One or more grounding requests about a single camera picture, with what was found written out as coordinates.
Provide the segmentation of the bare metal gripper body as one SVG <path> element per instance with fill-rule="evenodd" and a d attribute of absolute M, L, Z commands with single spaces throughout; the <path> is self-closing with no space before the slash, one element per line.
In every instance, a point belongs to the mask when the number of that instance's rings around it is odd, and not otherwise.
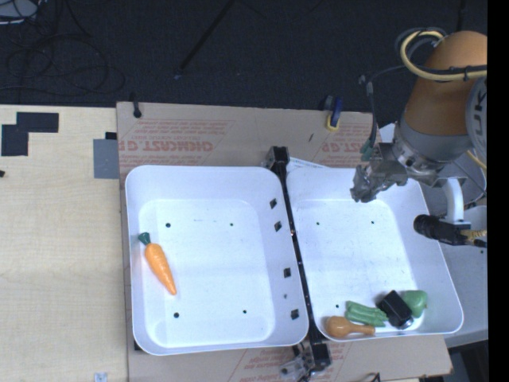
<path fill-rule="evenodd" d="M 427 158 L 405 142 L 375 145 L 369 161 L 371 187 L 405 185 L 409 179 L 432 185 L 442 170 L 440 161 Z"/>

